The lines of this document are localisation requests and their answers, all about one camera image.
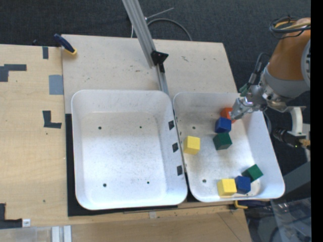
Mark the white plastic tray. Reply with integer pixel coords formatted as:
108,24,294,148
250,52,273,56
71,89,189,211
173,92,286,203

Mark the orange cube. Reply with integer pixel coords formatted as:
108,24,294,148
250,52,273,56
220,107,237,124

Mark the yellow cube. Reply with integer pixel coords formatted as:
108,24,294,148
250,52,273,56
183,135,201,156
217,178,238,198

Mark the black cylinder on white bracket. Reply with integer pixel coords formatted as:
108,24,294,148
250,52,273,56
272,105,311,149

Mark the green cube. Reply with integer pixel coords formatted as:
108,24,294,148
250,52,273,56
212,132,233,151
241,164,264,183

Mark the blue cube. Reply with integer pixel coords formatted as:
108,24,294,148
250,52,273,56
234,175,252,194
214,116,232,134

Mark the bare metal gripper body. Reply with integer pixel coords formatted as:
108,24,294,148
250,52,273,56
245,84,291,112

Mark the pale wood board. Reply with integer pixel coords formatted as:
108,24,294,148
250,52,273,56
61,34,250,224

